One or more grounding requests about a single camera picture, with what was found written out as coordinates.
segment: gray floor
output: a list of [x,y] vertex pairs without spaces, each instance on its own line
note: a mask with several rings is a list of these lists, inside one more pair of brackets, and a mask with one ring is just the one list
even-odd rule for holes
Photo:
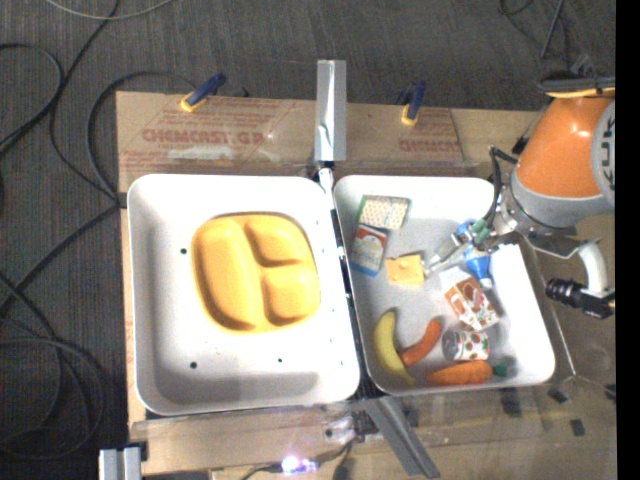
[[[115,2],[55,1],[93,15],[109,14]],[[161,1],[120,0],[117,15]],[[503,10],[515,11],[527,1],[504,0]],[[508,16],[499,12],[501,0],[175,1],[106,23],[73,70],[55,113],[10,141],[9,134],[55,90],[56,71],[41,51],[8,45],[37,45],[66,73],[103,22],[44,0],[0,0],[0,339],[31,336],[7,318],[44,337],[33,316],[38,310],[57,338],[95,360],[105,402],[100,427],[78,451],[53,463],[20,459],[16,451],[48,454],[78,443],[100,405],[99,391],[93,370],[70,359],[86,393],[86,415],[82,390],[50,346],[31,339],[0,345],[0,444],[12,452],[0,452],[0,477],[95,478],[95,450],[126,443],[118,214],[110,213],[49,258],[56,244],[113,206],[94,186],[101,185],[86,147],[90,128],[97,163],[115,185],[112,95],[88,122],[94,102],[112,82],[134,72],[162,71],[198,84],[222,71],[228,78],[222,95],[245,89],[250,97],[313,99],[316,62],[331,58],[347,61],[350,102],[394,104],[408,83],[421,79],[427,82],[427,106],[538,110],[546,101],[538,82],[566,76],[583,55],[591,63],[589,73],[615,76],[616,0],[566,0],[542,59],[557,2],[533,0]],[[156,75],[119,87],[185,92],[188,85]],[[56,149],[93,184],[70,170]],[[59,364],[64,373],[56,393]],[[42,425],[56,398],[53,418]],[[34,427],[39,431],[19,436],[27,445],[9,439]]]

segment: orange sausage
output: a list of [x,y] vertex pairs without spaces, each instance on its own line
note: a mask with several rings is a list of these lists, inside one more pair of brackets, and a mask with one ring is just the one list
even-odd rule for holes
[[493,368],[486,361],[469,361],[427,375],[427,382],[436,386],[484,384],[491,375]]
[[405,366],[411,366],[425,357],[429,352],[431,352],[435,344],[438,342],[441,332],[442,323],[437,318],[434,318],[427,324],[427,327],[424,330],[424,335],[420,338],[420,341],[411,345],[400,354],[402,364]]

